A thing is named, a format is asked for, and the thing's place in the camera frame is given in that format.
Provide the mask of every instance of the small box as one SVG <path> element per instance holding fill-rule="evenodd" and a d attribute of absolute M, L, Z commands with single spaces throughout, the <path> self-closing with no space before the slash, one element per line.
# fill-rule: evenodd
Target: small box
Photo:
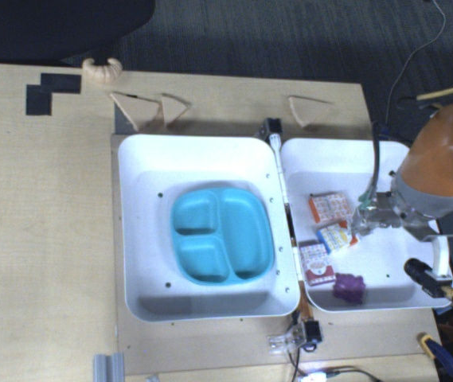
<path fill-rule="evenodd" d="M 317 224 L 328 220 L 345 219 L 352 215 L 348 201 L 342 193 L 311 197 L 309 206 Z"/>
<path fill-rule="evenodd" d="M 325 245 L 328 253 L 353 246 L 358 242 L 357 238 L 352 236 L 348 222 L 345 220 L 338 224 L 319 229 L 317 236 Z"/>
<path fill-rule="evenodd" d="M 301 246 L 299 252 L 307 284 L 317 286 L 335 281 L 336 275 L 323 244 Z"/>

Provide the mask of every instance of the wooden table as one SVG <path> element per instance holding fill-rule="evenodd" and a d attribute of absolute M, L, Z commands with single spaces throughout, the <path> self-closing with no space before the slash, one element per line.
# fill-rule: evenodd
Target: wooden table
<path fill-rule="evenodd" d="M 119 348 L 110 92 L 155 100 L 166 93 L 190 103 L 175 126 L 151 127 L 160 134 L 250 136 L 264 118 L 280 117 L 286 137 L 369 137 L 356 84 L 124 72 L 110 86 L 82 79 L 79 93 L 53 93 L 50 116 L 26 115 L 26 86 L 40 85 L 42 73 L 80 70 L 0 65 L 1 382 L 88 382 L 93 356 Z M 331 102 L 335 113 L 303 130 L 291 116 L 288 96 Z M 431 310 L 314 312 L 324 342 L 303 356 L 303 369 L 355 364 L 385 381 L 438 380 L 416 341 L 420 332 L 438 339 Z M 155 325 L 139 337 L 152 356 L 145 372 L 160 372 L 161 382 L 289 380 L 287 358 L 259 349 L 286 324 L 286 318 L 179 323 L 172 329 L 178 330 L 173 348 L 162 329 L 171 325 Z M 203 342 L 210 333 L 219 351 Z"/>

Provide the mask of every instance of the dark floor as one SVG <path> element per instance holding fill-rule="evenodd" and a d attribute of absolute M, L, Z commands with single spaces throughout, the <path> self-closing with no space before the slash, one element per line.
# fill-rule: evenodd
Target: dark floor
<path fill-rule="evenodd" d="M 453 86 L 453 0 L 440 38 L 419 51 L 395 87 L 387 131 L 412 141 L 433 112 L 399 99 Z M 385 121 L 391 87 L 411 52 L 443 18 L 423 0 L 156 0 L 151 21 L 65 60 L 116 57 L 125 69 L 362 84 L 372 120 Z M 453 96 L 442 103 L 453 102 Z M 445 226 L 453 231 L 453 216 Z M 453 313 L 438 316 L 452 322 Z M 447 335 L 443 334 L 444 343 Z M 453 342 L 447 347 L 453 352 Z"/>

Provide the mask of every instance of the purple object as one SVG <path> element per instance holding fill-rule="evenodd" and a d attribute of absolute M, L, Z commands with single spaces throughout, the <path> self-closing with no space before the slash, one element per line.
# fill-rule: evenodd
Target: purple object
<path fill-rule="evenodd" d="M 334 284 L 334 297 L 342 298 L 346 302 L 362 304 L 362 296 L 366 285 L 362 276 L 343 275 L 336 273 Z"/>

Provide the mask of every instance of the light blue tray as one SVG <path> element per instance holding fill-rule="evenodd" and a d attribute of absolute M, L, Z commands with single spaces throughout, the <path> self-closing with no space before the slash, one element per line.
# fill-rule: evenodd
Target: light blue tray
<path fill-rule="evenodd" d="M 267 213 L 243 189 L 200 189 L 180 196 L 171 211 L 171 232 L 178 267 L 195 283 L 246 283 L 274 263 Z"/>

